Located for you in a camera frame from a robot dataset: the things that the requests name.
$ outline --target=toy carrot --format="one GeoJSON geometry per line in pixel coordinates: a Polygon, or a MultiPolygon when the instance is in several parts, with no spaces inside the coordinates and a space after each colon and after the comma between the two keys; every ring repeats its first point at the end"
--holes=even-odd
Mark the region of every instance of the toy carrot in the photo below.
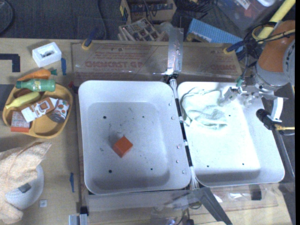
{"type": "Polygon", "coordinates": [[[29,80],[29,79],[33,79],[33,78],[37,78],[37,79],[49,79],[49,77],[51,75],[57,75],[56,70],[53,71],[49,71],[47,69],[40,69],[38,71],[35,71],[33,73],[27,74],[24,77],[21,77],[18,79],[18,81],[23,81],[23,80],[29,80]]]}

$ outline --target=clear plastic bin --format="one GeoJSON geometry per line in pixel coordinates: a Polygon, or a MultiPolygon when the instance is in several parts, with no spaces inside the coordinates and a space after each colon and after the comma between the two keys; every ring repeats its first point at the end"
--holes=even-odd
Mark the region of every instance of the clear plastic bin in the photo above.
{"type": "Polygon", "coordinates": [[[218,0],[219,8],[241,29],[268,19],[284,0],[218,0]]]}

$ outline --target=orange cube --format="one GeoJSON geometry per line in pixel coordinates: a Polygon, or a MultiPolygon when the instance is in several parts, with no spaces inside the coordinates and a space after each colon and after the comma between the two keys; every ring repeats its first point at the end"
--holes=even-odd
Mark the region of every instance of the orange cube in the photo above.
{"type": "Polygon", "coordinates": [[[122,158],[131,148],[132,143],[125,137],[121,137],[112,147],[116,154],[122,158]]]}

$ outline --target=white plastic tray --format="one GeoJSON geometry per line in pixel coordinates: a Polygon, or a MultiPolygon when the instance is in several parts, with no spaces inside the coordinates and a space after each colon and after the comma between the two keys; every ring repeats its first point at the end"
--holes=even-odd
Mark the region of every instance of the white plastic tray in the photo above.
{"type": "Polygon", "coordinates": [[[172,89],[163,82],[87,81],[79,88],[84,180],[94,194],[182,189],[190,182],[172,89]],[[123,135],[133,144],[120,158],[123,135]]]}
{"type": "MultiPolygon", "coordinates": [[[[198,87],[220,89],[223,94],[234,83],[183,82],[178,86],[182,97],[198,87]]],[[[285,170],[274,136],[256,116],[263,108],[261,99],[248,107],[241,97],[226,104],[222,110],[228,125],[224,130],[191,128],[185,124],[195,173],[208,187],[280,182],[285,170]]]]}

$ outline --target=wooden table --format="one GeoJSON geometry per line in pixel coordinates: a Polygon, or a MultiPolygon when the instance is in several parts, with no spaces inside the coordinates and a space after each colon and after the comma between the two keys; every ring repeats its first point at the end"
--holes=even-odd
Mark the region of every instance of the wooden table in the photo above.
{"type": "MultiPolygon", "coordinates": [[[[59,75],[55,80],[67,86],[70,81],[73,81],[72,68],[72,53],[71,43],[78,43],[76,40],[42,40],[42,39],[11,39],[0,38],[0,53],[17,53],[21,57],[21,72],[12,73],[11,61],[0,60],[0,84],[14,84],[17,78],[23,74],[38,69],[35,64],[31,51],[34,48],[56,42],[61,49],[63,57],[67,60],[67,75],[61,74],[60,62],[53,63],[47,66],[47,69],[57,69],[59,75]]],[[[68,224],[68,216],[71,214],[78,214],[78,209],[81,202],[80,192],[80,169],[79,169],[79,147],[77,138],[77,124],[76,124],[76,107],[72,108],[69,120],[66,127],[57,137],[50,139],[52,147],[48,151],[45,160],[42,161],[41,166],[45,174],[45,185],[42,195],[39,199],[47,200],[47,207],[40,208],[38,201],[24,210],[22,221],[17,225],[62,225],[68,224]],[[75,192],[72,192],[69,182],[70,173],[74,174],[75,192]]],[[[35,141],[45,141],[44,139],[37,139],[23,134],[11,133],[10,129],[0,121],[0,151],[5,151],[15,147],[23,147],[32,144],[35,141]]],[[[274,206],[271,207],[255,207],[250,205],[251,209],[230,209],[228,205],[224,207],[227,210],[227,215],[233,224],[256,224],[256,225],[290,225],[291,220],[283,199],[281,192],[276,185],[268,188],[268,192],[273,194],[275,199],[274,206]]],[[[148,224],[147,222],[121,222],[120,214],[117,224],[148,224]]],[[[223,223],[211,223],[213,218],[210,214],[195,214],[192,216],[195,224],[210,224],[217,225],[223,223]]],[[[116,221],[100,222],[98,224],[116,224],[116,221]]]]}

